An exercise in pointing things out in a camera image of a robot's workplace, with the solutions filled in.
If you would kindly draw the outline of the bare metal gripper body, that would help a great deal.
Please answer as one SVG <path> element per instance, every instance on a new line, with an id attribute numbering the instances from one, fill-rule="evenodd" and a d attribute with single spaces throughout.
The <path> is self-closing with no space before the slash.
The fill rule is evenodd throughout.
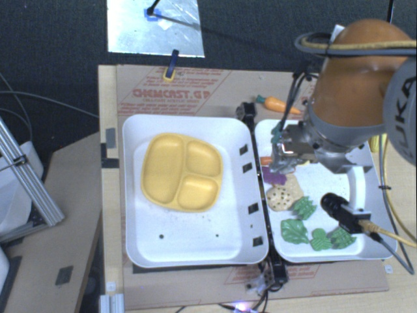
<path id="1" fill-rule="evenodd" d="M 279 167 L 295 168 L 324 159 L 323 139 L 310 123 L 287 125 L 279 141 Z"/>

